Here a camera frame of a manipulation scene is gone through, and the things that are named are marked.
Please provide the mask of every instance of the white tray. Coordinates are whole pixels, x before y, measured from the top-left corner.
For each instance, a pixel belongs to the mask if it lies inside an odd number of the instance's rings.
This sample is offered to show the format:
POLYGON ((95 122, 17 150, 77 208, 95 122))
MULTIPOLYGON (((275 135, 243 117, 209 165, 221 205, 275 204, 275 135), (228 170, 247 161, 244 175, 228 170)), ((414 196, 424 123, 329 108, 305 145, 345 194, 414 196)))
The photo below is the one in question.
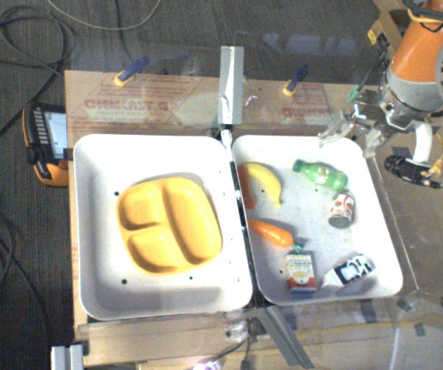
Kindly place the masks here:
POLYGON ((74 148, 82 306, 98 320, 232 311, 253 287, 230 162, 206 136, 93 134, 74 148), (206 191, 223 238, 210 263, 175 275, 137 270, 116 218, 117 193, 153 178, 180 175, 206 191))
POLYGON ((304 250, 313 251, 318 287, 326 271, 355 254, 368 255, 376 266, 373 274, 350 283, 335 294, 326 291, 290 293, 284 269, 288 249, 250 234, 257 283, 267 300, 288 305, 379 298, 401 290, 401 268, 369 169, 356 143, 342 139, 319 148, 317 137, 242 136, 235 141, 233 154, 237 165, 262 163, 280 178, 281 207, 274 207, 261 192, 262 188, 251 181, 257 205, 247 210, 247 216, 286 227, 295 241, 304 244, 304 250), (328 163, 347 174, 347 188, 355 199, 354 221, 349 228, 337 229, 327 222, 334 192, 311 183, 302 173, 293 172, 291 168, 296 159, 328 163))

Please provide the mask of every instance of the green bottle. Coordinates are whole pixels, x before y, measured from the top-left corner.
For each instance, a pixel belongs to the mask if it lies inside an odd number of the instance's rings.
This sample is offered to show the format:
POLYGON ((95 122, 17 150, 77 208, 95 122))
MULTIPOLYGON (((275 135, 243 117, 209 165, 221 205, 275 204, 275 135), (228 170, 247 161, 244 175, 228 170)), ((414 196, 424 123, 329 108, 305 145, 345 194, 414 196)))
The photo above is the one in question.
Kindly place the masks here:
POLYGON ((297 159, 293 164, 293 171, 305 174, 309 180, 324 187, 341 191, 346 186, 347 175, 324 163, 305 163, 297 159))

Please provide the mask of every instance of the yellow plate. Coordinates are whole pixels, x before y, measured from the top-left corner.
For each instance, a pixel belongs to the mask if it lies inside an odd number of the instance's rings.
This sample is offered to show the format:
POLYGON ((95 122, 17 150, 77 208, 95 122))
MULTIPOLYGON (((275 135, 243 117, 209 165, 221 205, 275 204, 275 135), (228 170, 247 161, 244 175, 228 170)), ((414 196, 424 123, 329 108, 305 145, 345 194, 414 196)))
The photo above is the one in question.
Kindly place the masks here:
POLYGON ((216 216, 203 189, 170 177, 138 183, 117 202, 127 251, 140 270, 175 274, 205 264, 221 251, 216 216))

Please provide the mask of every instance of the device screen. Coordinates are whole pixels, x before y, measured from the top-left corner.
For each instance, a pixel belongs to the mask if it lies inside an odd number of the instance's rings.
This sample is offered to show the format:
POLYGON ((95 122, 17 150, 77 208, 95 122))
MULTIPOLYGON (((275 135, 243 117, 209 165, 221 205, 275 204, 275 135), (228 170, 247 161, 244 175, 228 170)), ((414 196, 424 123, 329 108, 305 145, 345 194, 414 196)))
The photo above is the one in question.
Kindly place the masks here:
POLYGON ((49 128, 50 143, 56 159, 64 158, 67 147, 67 119, 64 113, 45 111, 46 126, 49 128))

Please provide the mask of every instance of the blue and yellow clamp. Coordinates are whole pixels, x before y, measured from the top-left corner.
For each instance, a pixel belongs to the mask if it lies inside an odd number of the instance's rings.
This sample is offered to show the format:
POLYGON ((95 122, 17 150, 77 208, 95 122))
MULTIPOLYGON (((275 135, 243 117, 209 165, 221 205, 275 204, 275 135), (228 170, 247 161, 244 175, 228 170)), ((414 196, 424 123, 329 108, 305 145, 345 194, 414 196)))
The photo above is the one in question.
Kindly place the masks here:
POLYGON ((132 81, 138 72, 142 72, 147 65, 149 65, 149 58, 147 56, 137 59, 133 64, 115 76, 115 84, 124 86, 132 81))
POLYGON ((297 85, 299 81, 301 81, 306 76, 307 72, 308 72, 307 65, 301 66, 295 77, 293 77, 291 81, 288 81, 288 84, 283 88, 283 93, 286 96, 294 95, 295 92, 297 91, 297 85))

